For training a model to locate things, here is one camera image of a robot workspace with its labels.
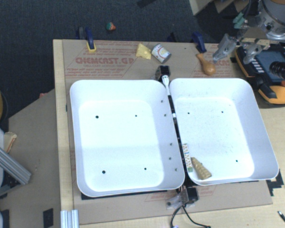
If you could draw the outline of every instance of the black floor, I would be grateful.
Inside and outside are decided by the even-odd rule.
[[[189,0],[0,0],[0,89],[8,117],[54,88],[53,39],[75,39],[89,26],[94,39],[190,42],[198,31],[205,43],[235,34],[234,6],[218,14],[210,3],[193,16]],[[108,22],[116,25],[108,33]]]

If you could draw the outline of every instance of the blue clamp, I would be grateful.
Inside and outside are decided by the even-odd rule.
[[[203,40],[203,36],[195,31],[192,33],[191,38],[193,40],[194,43],[197,43],[198,45],[196,46],[196,49],[200,52],[200,53],[204,53],[206,52],[206,48],[205,48],[205,44],[204,44],[204,40]]]
[[[79,27],[78,30],[76,31],[76,39],[87,40],[86,46],[89,52],[96,51],[96,46],[93,40],[92,31],[89,27],[86,27],[85,30],[83,27]]]

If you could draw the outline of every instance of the white tray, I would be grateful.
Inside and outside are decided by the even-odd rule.
[[[198,185],[278,173],[251,86],[242,79],[170,84],[182,143],[212,177]],[[70,89],[77,184],[90,197],[176,189],[184,169],[165,87],[154,80],[79,80]]]
[[[82,193],[99,197],[182,185],[181,154],[161,83],[80,80],[70,97]]]

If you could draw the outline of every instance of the white can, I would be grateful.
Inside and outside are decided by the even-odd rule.
[[[161,63],[166,62],[171,57],[171,53],[167,51],[160,43],[153,48],[152,55],[155,56]]]

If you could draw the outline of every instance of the cardboard sheet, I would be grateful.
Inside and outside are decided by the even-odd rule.
[[[63,40],[74,208],[79,211],[80,224],[155,217],[173,213],[172,209],[166,208],[166,200],[176,195],[174,190],[82,200],[76,183],[70,86],[80,79],[151,79],[158,66],[162,64],[153,56],[150,60],[136,57],[136,48],[139,43],[135,41],[95,41],[97,51],[89,53],[85,41]],[[142,43],[149,49],[157,44],[157,42]],[[194,43],[161,42],[161,44],[172,54],[165,63],[170,66],[171,80],[180,77],[210,78],[203,73],[202,66],[196,58],[196,54],[199,52]],[[206,44],[205,46],[207,52],[204,53],[204,58],[211,61],[212,54],[217,50],[217,44]],[[217,62],[216,70],[216,74],[211,77],[244,78],[239,67],[232,64],[227,58]],[[200,200],[194,206],[189,207],[188,212],[272,203],[266,181],[198,186],[197,188]]]

